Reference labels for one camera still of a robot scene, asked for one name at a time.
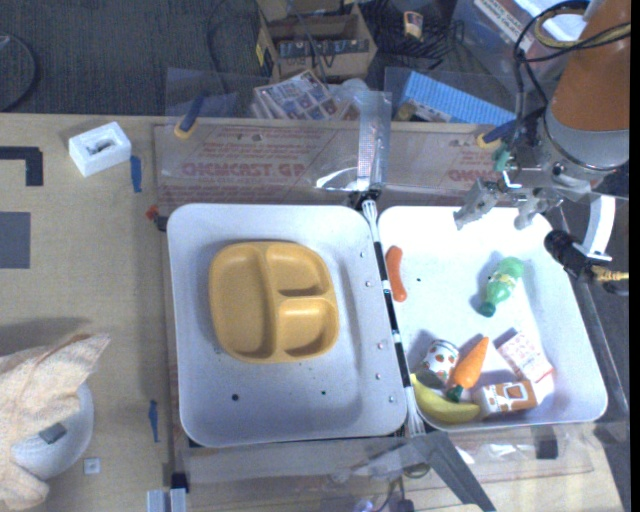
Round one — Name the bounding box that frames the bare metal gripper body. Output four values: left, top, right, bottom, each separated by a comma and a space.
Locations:
501, 148, 622, 202

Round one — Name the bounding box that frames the white plastic tray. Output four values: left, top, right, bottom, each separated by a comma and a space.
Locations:
377, 204, 610, 434
165, 202, 409, 448

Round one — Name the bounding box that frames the green bottle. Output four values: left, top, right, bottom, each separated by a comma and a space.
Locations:
474, 256, 526, 319

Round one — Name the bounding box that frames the orange sausage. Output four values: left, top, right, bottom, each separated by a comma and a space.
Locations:
384, 244, 409, 304

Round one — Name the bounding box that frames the blue corrugated block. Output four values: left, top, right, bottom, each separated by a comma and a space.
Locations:
398, 69, 517, 126

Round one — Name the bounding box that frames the pink and white carton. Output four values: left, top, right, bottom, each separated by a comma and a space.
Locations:
493, 327, 556, 384

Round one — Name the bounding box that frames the white cup strawberry print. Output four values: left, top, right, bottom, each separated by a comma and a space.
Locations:
421, 339, 461, 387

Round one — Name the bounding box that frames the orange carrot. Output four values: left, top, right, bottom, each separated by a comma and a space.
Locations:
445, 335, 491, 404

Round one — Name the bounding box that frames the orange and white carton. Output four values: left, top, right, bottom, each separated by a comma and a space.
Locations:
471, 379, 540, 421

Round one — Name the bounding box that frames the brown cardboard box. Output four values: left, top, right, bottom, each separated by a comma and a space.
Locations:
256, 0, 379, 85

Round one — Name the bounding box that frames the yellow banana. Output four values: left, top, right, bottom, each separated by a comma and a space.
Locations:
409, 372, 483, 426

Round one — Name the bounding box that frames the printed picture box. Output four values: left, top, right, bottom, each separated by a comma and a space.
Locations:
251, 69, 343, 121

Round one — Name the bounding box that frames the brown cardboard board red print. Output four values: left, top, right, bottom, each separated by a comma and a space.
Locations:
151, 121, 597, 489

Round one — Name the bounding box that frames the yellow divided plate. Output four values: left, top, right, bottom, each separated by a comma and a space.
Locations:
207, 240, 342, 365

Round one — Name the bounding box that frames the white foam box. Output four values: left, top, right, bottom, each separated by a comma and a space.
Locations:
68, 121, 133, 178

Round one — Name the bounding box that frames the white round bowl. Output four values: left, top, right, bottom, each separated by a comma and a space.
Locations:
10, 381, 96, 482

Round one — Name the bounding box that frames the pale yellow cloth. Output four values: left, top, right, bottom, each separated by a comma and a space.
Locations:
0, 331, 112, 512

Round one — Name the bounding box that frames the black cylinder on white bracket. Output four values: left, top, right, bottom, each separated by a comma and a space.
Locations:
543, 194, 619, 282

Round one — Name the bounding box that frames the black block with wires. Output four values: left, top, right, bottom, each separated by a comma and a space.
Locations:
350, 183, 385, 208

